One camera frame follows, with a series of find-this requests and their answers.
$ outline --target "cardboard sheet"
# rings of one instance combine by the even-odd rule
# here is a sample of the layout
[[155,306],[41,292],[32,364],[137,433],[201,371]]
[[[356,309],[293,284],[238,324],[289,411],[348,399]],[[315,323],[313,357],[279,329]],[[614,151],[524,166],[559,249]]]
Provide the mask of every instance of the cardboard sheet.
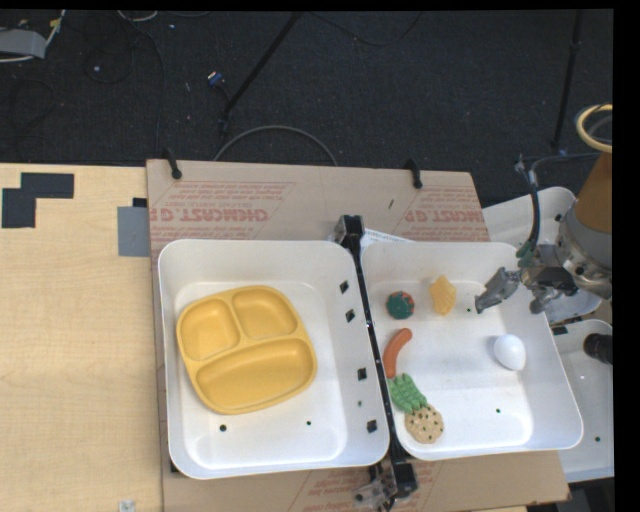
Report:
[[[181,238],[324,240],[341,215],[361,215],[366,228],[418,241],[489,241],[468,173],[272,164],[147,162],[150,245],[156,311],[157,378],[164,504],[167,511],[357,510],[354,490],[366,468],[193,480],[171,471],[167,448],[164,350],[157,258]],[[556,452],[413,461],[419,488],[394,510],[479,510],[564,501],[569,491]]]

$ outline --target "toy sausage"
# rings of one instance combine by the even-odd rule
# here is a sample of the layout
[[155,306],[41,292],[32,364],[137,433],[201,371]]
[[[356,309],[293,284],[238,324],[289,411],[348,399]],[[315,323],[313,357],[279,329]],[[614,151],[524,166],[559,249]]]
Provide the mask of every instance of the toy sausage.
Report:
[[400,349],[404,347],[413,337],[411,329],[403,328],[393,335],[393,338],[387,343],[382,355],[382,364],[387,379],[393,379],[396,376],[396,361]]

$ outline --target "yellow food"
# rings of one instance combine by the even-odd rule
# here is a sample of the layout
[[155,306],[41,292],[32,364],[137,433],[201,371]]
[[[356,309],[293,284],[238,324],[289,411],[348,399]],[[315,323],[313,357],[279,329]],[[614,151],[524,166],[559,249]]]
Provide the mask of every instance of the yellow food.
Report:
[[440,315],[448,315],[456,304],[456,287],[446,276],[440,276],[429,286],[429,292],[433,299],[433,309]]

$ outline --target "black carpet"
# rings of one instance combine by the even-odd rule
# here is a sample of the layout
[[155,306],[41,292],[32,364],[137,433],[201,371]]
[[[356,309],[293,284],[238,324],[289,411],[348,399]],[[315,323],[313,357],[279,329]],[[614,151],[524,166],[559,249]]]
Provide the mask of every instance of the black carpet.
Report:
[[[0,27],[47,37],[59,16],[1,9]],[[179,160],[413,159],[470,172],[488,206],[527,193],[520,155],[554,156],[540,188],[579,192],[594,160],[572,155],[594,150],[574,118],[612,102],[613,9],[304,12],[221,138],[220,112],[290,16],[67,10],[44,59],[0,54],[0,161],[138,166],[164,148]]]

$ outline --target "yellow plate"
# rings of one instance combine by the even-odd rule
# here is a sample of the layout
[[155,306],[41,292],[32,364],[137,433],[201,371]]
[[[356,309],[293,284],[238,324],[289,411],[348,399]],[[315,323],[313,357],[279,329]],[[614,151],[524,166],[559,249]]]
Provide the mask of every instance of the yellow plate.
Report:
[[257,411],[305,390],[313,344],[285,295],[247,286],[189,304],[178,318],[182,360],[200,399],[224,414]]

